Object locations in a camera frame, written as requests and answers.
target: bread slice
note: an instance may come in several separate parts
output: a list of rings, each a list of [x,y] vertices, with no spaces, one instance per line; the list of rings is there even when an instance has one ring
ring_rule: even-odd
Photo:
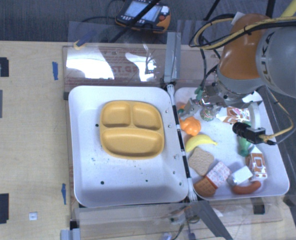
[[[196,147],[188,159],[188,164],[200,176],[205,176],[213,161],[214,157],[211,153]]]

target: black corner marker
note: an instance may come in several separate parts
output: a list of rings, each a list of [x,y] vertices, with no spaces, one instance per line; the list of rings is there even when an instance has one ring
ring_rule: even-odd
[[[0,194],[0,224],[7,223],[9,219],[9,194]]]
[[[9,75],[9,60],[6,57],[0,57],[0,77],[8,78]]]

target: wooden table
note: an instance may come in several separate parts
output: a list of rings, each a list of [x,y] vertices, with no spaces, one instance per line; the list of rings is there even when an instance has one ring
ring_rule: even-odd
[[[10,76],[0,77],[0,194],[9,194],[10,200],[9,219],[0,224],[3,240],[55,240],[60,238],[61,230],[69,228],[71,200],[62,52],[66,45],[0,41],[0,57],[6,57],[10,67]],[[53,63],[58,64],[57,80]],[[239,225],[229,224],[227,219],[227,230],[234,239],[296,239],[291,213],[281,198],[276,199],[279,219]],[[37,213],[37,219],[30,220],[30,213]],[[213,239],[207,228],[195,234],[198,239]]]

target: device screen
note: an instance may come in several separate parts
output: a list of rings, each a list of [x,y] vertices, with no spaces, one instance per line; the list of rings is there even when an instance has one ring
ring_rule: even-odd
[[[126,10],[125,15],[135,17],[138,15],[148,4],[146,2],[132,1],[129,8]],[[161,10],[161,6],[155,5],[143,17],[143,20],[154,22]]]

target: yellow plate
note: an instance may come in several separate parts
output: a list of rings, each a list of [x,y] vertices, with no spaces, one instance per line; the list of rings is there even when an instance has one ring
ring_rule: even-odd
[[[140,101],[108,102],[100,114],[100,141],[105,152],[118,158],[153,158],[164,148],[160,112]]]

